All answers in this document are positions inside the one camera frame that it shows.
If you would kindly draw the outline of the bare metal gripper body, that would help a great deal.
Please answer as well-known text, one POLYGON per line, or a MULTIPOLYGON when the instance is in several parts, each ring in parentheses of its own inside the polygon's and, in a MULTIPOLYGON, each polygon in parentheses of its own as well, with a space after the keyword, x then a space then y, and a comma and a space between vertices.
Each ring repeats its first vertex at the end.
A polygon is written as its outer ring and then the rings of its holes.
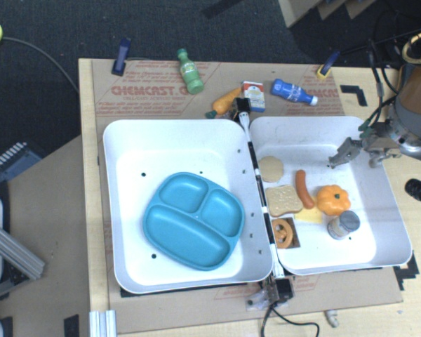
POLYGON ((421 138, 399 122, 378 122, 363 131, 360 138, 367 152, 387 148, 390 157, 406 155, 421 161, 421 138))

